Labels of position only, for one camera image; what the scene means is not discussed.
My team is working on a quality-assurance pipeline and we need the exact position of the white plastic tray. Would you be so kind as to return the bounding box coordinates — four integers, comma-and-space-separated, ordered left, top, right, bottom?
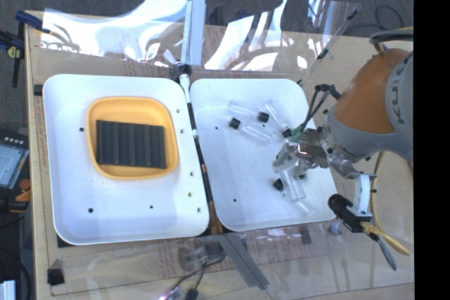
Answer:
41, 73, 211, 246
188, 77, 338, 233

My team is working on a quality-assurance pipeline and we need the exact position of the black ribbed rectangular block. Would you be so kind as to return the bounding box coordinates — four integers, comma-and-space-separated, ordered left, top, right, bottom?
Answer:
95, 119, 167, 170

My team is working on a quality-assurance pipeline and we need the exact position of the black cylinder on white bracket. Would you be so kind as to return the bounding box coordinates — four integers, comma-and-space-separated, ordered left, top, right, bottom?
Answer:
327, 172, 373, 234

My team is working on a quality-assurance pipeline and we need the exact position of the brown cardboard board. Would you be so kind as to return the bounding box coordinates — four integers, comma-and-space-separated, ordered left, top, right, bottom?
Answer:
30, 23, 415, 296

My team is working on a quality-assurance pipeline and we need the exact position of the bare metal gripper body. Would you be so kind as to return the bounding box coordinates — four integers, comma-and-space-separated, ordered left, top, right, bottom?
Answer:
296, 128, 359, 180

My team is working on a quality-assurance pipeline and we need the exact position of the thin black and white rod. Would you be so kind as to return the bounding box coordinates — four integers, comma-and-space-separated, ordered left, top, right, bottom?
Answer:
179, 73, 224, 235

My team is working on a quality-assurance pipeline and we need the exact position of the clear plastic bottle black cap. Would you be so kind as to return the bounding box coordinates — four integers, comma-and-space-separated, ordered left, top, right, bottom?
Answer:
227, 99, 271, 124
264, 100, 293, 138
273, 168, 307, 204
228, 117, 273, 147

